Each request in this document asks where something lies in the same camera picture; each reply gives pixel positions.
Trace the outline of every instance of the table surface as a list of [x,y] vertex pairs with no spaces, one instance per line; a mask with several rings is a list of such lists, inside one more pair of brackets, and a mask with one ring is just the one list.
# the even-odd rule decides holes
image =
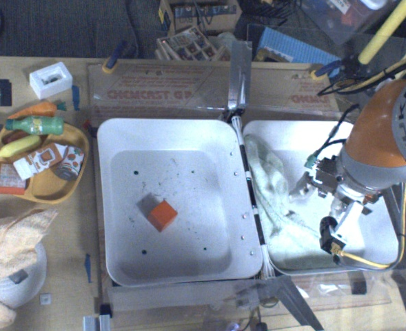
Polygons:
[[[80,88],[80,111],[74,111],[72,107],[71,91],[62,92],[51,100],[66,102],[68,111],[63,113],[63,117],[71,124],[80,127],[88,119],[88,65],[102,63],[103,60],[0,57],[0,79],[9,79],[12,82],[13,102],[12,107],[0,107],[0,124],[4,123],[14,110],[38,101],[29,85],[28,75],[59,61],[64,62],[74,78],[74,85]],[[40,293],[50,293],[52,303],[40,305],[39,295],[36,296],[18,308],[16,321],[5,330],[82,330],[83,316],[97,315],[101,286],[94,160],[96,159],[91,157],[88,161],[74,194],[57,205],[59,215],[52,223],[48,235],[43,238],[48,257],[48,272]],[[48,207],[46,204],[0,195],[0,218],[28,212],[33,208]],[[88,283],[84,268],[86,254],[91,258],[91,283]],[[316,311],[315,314],[324,328],[349,331],[406,331],[406,311],[397,285],[387,273],[382,274],[379,279],[389,295],[388,302],[358,308]],[[268,324],[269,330],[311,330],[307,326],[298,326],[290,314],[264,317],[263,320]],[[148,325],[133,328],[118,325],[113,328],[129,329],[178,331],[189,330],[189,325]]]

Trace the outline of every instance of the clear plastic bin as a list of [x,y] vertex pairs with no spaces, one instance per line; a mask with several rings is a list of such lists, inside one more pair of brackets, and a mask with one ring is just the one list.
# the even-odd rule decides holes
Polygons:
[[373,26],[398,0],[302,0],[305,13],[340,45]]

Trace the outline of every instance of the beige fabric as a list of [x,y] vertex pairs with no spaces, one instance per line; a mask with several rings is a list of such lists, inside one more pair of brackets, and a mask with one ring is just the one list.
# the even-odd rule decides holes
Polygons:
[[[46,210],[0,219],[0,280],[36,263],[34,248],[56,216],[56,210]],[[0,328],[15,317],[16,312],[0,302]]]

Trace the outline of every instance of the yellow bowl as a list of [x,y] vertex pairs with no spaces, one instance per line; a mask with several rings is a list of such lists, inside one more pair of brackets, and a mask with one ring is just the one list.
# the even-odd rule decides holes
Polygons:
[[[3,146],[2,138],[10,134],[12,131],[2,129],[0,132],[0,149]],[[41,147],[48,145],[49,143],[60,143],[61,145],[76,146],[82,149],[85,154],[83,163],[80,169],[80,173],[75,181],[66,181],[59,178],[51,169],[44,170],[27,180],[27,186],[24,195],[15,195],[21,199],[40,202],[40,203],[61,203],[66,200],[76,189],[80,182],[80,179],[85,171],[86,163],[89,155],[89,141],[86,135],[80,129],[65,123],[63,127],[62,135],[53,135],[43,137],[43,143]],[[13,163],[17,159],[23,157],[27,152],[17,154],[10,158],[0,158],[0,170],[1,164]]]

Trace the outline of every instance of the yellow pole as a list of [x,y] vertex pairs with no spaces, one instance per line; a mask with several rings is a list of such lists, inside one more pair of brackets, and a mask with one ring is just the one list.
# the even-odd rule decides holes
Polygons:
[[406,0],[402,0],[359,55],[359,63],[367,65],[406,18]]

